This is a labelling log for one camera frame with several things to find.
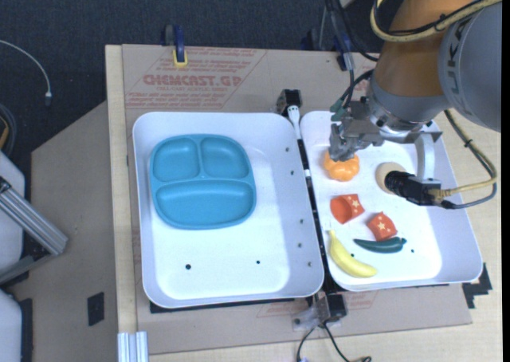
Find beige round biscuit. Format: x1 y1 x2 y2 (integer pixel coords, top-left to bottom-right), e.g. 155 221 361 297
375 161 408 191

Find blue divided plate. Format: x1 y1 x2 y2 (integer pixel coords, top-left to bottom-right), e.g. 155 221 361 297
148 133 257 231

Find green chili pepper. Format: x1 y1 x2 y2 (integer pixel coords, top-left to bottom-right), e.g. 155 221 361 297
352 236 408 254

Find black block with thin wires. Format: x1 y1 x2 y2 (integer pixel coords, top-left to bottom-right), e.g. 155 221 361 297
292 292 348 330
277 89 302 115

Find brown cardboard board, red print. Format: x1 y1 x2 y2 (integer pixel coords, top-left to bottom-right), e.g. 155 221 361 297
120 44 474 356

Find thin black and white rod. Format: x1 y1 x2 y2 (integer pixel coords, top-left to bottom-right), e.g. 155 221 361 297
287 104 332 294

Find white plastic tray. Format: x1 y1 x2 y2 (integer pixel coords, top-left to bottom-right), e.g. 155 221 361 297
299 109 485 293
131 111 325 309

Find red carton with yellow stars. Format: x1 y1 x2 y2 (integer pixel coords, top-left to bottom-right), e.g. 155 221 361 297
366 211 398 242
329 193 367 226

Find orange toy pumpkin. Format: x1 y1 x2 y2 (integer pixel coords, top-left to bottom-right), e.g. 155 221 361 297
323 151 361 183

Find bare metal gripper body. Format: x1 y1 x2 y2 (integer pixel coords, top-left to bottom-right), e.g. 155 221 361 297
330 97 425 151

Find black cylinder on white bracket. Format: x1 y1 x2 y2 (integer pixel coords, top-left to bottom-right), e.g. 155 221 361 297
383 128 444 207

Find yellow banana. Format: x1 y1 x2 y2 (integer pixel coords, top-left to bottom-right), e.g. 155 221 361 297
328 229 379 279

